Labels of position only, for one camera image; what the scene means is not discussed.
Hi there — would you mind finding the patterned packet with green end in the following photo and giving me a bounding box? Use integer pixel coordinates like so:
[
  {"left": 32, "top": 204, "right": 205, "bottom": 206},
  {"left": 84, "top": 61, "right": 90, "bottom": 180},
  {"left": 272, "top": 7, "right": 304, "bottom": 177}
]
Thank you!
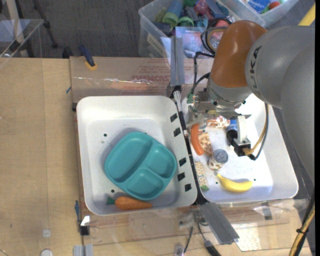
[{"left": 194, "top": 160, "right": 211, "bottom": 192}]

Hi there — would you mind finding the blue bottle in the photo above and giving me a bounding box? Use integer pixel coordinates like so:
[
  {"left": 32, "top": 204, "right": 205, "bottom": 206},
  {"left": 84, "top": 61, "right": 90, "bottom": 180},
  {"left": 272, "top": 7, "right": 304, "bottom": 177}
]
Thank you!
[{"left": 225, "top": 118, "right": 238, "bottom": 133}]

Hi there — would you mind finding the orange patterned packet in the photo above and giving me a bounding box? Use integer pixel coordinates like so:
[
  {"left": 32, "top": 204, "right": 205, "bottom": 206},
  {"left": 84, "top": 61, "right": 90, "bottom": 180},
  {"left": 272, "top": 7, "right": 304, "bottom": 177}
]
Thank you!
[{"left": 198, "top": 131, "right": 214, "bottom": 156}]

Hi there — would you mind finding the teal divided plate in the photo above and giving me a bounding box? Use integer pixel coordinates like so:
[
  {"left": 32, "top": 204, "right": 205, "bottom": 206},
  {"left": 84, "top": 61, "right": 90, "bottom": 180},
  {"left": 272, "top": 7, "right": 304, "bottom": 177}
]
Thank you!
[{"left": 103, "top": 131, "right": 179, "bottom": 202}]

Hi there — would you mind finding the orange and white patterned carton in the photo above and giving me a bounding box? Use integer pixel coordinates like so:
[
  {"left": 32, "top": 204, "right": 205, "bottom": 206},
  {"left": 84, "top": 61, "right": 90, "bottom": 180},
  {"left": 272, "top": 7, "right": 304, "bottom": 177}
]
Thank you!
[{"left": 206, "top": 116, "right": 231, "bottom": 130}]

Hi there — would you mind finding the yellow banana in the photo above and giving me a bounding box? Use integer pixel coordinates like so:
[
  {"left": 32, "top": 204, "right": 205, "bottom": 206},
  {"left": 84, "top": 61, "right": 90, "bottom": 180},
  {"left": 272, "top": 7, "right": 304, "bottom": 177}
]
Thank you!
[{"left": 216, "top": 172, "right": 254, "bottom": 194}]

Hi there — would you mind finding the clear plastic storage bin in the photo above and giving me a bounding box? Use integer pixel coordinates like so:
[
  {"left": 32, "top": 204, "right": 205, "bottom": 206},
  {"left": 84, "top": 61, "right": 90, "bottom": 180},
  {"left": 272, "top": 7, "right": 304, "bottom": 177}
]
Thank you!
[
  {"left": 138, "top": 0, "right": 266, "bottom": 60},
  {"left": 219, "top": 0, "right": 300, "bottom": 29}
]

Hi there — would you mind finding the orange carrot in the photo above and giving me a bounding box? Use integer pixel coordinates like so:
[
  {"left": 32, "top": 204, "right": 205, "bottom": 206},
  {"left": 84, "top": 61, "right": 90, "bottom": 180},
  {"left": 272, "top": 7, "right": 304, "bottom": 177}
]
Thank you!
[{"left": 106, "top": 195, "right": 154, "bottom": 212}]

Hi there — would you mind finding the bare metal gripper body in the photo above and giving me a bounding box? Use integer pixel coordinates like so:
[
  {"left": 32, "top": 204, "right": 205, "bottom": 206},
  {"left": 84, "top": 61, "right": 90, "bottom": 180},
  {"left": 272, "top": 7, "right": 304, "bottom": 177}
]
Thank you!
[{"left": 192, "top": 90, "right": 252, "bottom": 120}]

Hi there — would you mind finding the white plastic tray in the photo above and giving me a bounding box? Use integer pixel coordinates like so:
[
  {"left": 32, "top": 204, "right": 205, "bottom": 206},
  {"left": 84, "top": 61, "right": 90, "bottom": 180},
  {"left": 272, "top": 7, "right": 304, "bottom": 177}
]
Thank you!
[
  {"left": 75, "top": 95, "right": 199, "bottom": 217},
  {"left": 180, "top": 91, "right": 300, "bottom": 204}
]

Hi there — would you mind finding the orange sausage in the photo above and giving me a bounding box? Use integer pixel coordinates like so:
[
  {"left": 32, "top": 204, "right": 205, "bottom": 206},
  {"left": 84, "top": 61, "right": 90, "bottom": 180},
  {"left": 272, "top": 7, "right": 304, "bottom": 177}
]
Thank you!
[{"left": 190, "top": 123, "right": 205, "bottom": 157}]

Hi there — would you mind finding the small can with grey lid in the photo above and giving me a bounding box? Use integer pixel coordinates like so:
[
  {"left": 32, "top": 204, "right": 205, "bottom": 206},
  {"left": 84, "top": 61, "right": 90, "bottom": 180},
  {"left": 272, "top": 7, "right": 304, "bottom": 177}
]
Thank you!
[{"left": 207, "top": 148, "right": 229, "bottom": 172}]

